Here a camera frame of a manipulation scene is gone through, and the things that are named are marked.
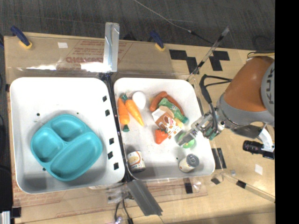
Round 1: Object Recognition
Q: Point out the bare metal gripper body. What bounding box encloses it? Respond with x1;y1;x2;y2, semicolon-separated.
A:
191;112;226;140

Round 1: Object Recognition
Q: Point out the green round toy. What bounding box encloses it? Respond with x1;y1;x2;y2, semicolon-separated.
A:
177;132;197;149

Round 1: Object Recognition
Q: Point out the white and orange carton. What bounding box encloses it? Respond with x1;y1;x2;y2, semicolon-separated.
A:
151;108;184;140

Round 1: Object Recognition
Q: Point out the can with pale yellow label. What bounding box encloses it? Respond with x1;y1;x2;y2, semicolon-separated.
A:
178;153;200;174

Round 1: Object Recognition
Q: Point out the red strawberry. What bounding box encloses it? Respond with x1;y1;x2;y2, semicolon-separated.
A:
154;128;170;145

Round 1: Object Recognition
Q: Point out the white plastic tray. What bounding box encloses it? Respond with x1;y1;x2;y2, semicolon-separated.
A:
9;77;126;194
113;77;216;182

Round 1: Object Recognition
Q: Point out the green plastic bottle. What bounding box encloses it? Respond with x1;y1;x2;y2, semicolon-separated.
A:
158;97;189;124

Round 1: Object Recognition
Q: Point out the red-brown sausage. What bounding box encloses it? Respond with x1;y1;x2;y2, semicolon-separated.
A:
149;91;185;117

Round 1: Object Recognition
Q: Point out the can with orange label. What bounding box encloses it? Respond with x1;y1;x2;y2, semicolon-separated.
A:
127;150;146;173

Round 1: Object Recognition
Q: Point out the orange carrot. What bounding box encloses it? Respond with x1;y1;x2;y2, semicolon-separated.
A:
120;93;145;127
117;97;131;133

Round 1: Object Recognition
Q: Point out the white egg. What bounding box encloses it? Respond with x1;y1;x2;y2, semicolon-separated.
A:
132;91;147;110

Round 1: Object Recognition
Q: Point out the blue divided plate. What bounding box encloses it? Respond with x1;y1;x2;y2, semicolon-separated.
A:
30;113;104;182

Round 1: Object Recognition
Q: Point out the brown cardboard board, red print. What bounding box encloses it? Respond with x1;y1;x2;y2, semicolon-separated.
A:
3;31;209;220

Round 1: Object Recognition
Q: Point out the black cylinder on white bracket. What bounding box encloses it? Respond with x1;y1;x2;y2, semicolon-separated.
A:
242;122;275;161

